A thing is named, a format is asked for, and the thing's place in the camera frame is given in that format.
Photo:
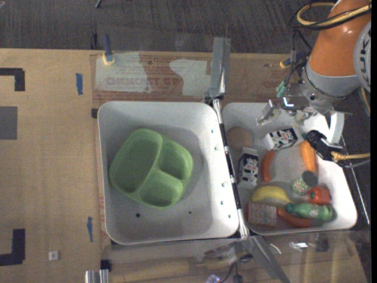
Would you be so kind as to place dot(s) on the orange toy carrot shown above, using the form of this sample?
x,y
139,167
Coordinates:
x,y
308,156

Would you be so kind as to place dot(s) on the white plastic tray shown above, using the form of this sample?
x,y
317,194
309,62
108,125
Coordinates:
x,y
212,187
338,205

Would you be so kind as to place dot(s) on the orange toy pepper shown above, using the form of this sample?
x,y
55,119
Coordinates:
x,y
319,195

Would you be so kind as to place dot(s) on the brown cardboard board, red print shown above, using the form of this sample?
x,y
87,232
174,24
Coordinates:
x,y
165,78

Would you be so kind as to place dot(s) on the orange toy sausage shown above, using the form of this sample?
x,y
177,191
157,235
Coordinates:
x,y
294,220
268,165

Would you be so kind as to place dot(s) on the black cylinder on white bracket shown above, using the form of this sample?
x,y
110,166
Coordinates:
x,y
319,143

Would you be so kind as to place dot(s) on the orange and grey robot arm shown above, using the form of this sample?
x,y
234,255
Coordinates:
x,y
332,52

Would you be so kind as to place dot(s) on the green divided plate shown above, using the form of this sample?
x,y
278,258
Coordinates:
x,y
147,164

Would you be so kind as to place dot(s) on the cow print milk carton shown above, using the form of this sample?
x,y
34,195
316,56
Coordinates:
x,y
281,137
248,167

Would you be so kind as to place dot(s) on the yellow banana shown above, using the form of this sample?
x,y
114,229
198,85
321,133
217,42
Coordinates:
x,y
271,194

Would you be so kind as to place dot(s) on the green plastic bottle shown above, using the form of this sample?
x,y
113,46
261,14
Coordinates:
x,y
312,211

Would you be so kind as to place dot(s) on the small green and white can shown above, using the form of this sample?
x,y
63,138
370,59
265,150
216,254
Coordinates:
x,y
302,185

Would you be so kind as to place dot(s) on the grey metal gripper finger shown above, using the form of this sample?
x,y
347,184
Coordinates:
x,y
268,113
302,116

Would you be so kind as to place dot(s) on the pink carton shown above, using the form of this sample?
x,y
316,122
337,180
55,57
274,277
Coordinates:
x,y
261,214

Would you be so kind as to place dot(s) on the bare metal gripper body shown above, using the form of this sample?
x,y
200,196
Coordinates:
x,y
306,102

